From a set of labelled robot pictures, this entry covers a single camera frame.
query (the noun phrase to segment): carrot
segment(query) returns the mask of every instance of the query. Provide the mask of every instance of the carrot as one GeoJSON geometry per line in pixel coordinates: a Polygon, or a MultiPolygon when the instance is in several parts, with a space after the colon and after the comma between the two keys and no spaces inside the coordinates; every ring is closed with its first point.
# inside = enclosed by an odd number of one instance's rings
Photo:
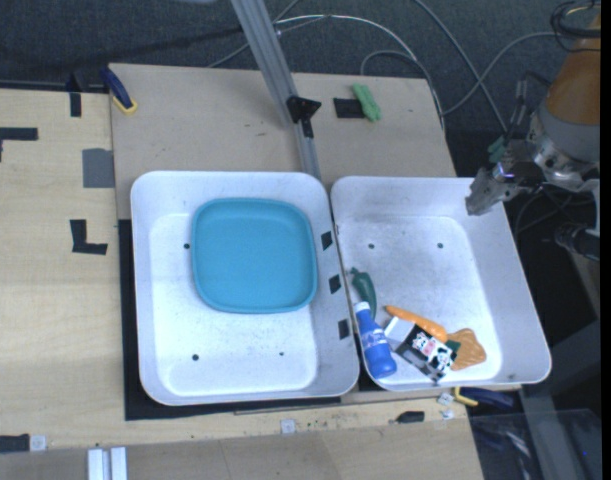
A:
{"type": "Polygon", "coordinates": [[[392,316],[397,316],[401,320],[414,322],[425,332],[430,333],[438,341],[445,343],[447,341],[447,331],[445,327],[436,322],[429,320],[421,315],[407,311],[406,309],[397,308],[396,306],[385,306],[385,310],[392,316]]]}

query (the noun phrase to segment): black clamp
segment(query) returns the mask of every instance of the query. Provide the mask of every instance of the black clamp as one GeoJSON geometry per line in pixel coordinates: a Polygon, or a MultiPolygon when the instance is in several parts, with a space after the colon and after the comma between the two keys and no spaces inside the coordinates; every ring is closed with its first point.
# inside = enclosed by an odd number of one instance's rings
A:
{"type": "Polygon", "coordinates": [[[287,100],[287,109],[294,123],[301,122],[305,137],[314,138],[314,130],[310,119],[321,108],[320,101],[308,100],[300,96],[290,96],[287,100]]]}

